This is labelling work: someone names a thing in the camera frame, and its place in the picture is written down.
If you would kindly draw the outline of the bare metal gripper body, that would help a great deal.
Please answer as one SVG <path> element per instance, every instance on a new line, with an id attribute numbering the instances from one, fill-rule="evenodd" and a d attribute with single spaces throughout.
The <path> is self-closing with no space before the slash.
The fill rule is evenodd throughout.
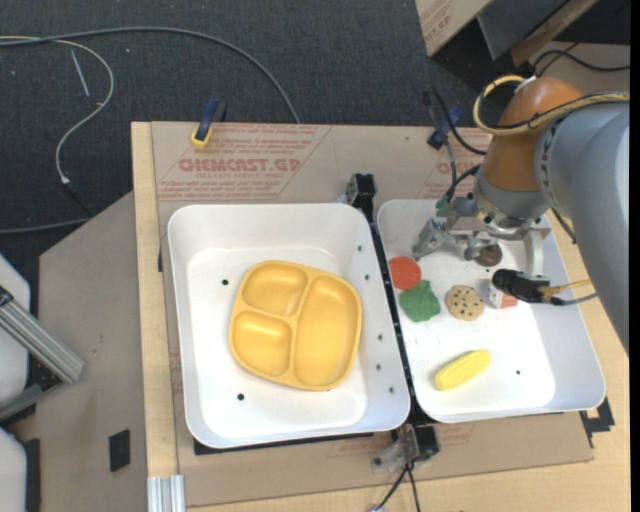
<path id="1" fill-rule="evenodd" d="M 520 240 L 548 208 L 536 195 L 458 197 L 448 210 L 446 231 L 471 239 Z"/>

